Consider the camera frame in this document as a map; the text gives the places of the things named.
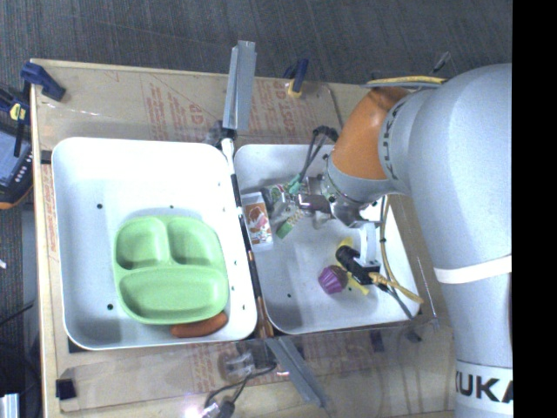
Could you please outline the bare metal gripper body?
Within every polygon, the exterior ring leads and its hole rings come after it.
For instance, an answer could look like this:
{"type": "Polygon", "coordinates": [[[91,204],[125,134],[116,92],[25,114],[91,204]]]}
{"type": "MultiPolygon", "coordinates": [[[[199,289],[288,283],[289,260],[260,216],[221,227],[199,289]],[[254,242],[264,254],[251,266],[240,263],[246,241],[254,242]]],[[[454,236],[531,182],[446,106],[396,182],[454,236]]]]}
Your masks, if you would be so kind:
{"type": "Polygon", "coordinates": [[[357,202],[345,195],[326,175],[304,178],[296,200],[297,206],[314,214],[320,221],[337,219],[347,227],[372,222],[362,215],[368,203],[357,202]]]}

